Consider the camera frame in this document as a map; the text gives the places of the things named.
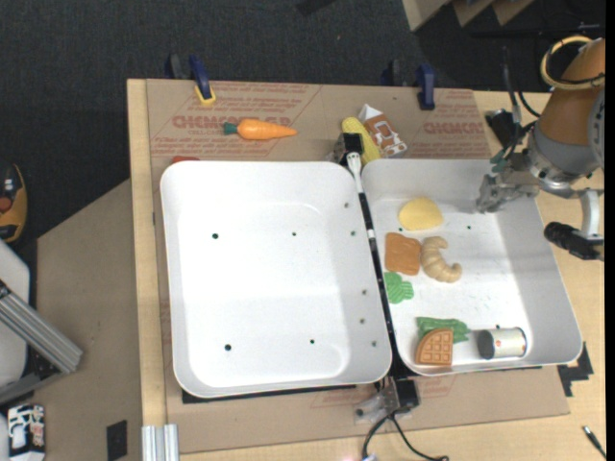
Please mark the yellow corn cob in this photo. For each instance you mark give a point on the yellow corn cob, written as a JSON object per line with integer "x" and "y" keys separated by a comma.
{"x": 361, "y": 138}

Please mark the black and white carton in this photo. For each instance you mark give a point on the black and white carton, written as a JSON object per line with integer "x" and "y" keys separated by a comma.
{"x": 26, "y": 430}

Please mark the beige croissant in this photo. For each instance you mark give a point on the beige croissant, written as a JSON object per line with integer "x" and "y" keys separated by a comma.
{"x": 436, "y": 259}

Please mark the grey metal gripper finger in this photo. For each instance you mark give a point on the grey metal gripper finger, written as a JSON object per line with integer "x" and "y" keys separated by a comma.
{"x": 498, "y": 205}
{"x": 483, "y": 199}

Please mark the thin black and white rod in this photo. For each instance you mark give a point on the thin black and white rod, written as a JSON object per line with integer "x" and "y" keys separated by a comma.
{"x": 369, "y": 228}

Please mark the green broccoli piece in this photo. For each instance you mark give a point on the green broccoli piece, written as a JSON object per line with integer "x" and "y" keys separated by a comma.
{"x": 398, "y": 288}

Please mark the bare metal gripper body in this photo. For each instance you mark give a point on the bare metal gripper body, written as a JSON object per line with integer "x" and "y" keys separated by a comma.
{"x": 523, "y": 186}

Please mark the orange toast slice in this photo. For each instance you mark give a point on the orange toast slice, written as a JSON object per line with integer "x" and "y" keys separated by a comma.
{"x": 402, "y": 253}

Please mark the white plastic tray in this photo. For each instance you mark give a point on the white plastic tray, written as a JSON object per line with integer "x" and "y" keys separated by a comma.
{"x": 269, "y": 276}
{"x": 499, "y": 281}

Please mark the black cylinder on white bracket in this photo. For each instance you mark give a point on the black cylinder on white bracket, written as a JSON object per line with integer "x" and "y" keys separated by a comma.
{"x": 572, "y": 239}

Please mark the white and brown carton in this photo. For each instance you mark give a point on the white and brown carton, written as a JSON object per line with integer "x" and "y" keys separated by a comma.
{"x": 384, "y": 135}

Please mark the orange carrot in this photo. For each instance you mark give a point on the orange carrot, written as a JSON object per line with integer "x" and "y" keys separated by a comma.
{"x": 262, "y": 129}

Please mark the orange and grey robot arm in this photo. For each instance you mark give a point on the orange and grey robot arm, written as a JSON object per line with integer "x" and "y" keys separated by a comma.
{"x": 572, "y": 108}

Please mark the yellow round chip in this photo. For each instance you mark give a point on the yellow round chip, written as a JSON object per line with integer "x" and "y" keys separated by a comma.
{"x": 420, "y": 215}

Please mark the brown cardboard board red print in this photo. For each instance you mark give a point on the brown cardboard board red print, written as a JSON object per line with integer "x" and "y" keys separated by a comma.
{"x": 307, "y": 108}

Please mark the green lettuce leaf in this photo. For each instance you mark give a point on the green lettuce leaf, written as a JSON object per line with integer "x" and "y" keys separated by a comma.
{"x": 439, "y": 325}

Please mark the white can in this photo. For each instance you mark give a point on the white can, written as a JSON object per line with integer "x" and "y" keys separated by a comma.
{"x": 504, "y": 343}

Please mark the small red object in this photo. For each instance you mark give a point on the small red object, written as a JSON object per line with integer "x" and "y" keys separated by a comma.
{"x": 186, "y": 159}

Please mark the orange waffle piece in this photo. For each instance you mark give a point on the orange waffle piece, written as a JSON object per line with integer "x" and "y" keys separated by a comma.
{"x": 435, "y": 349}

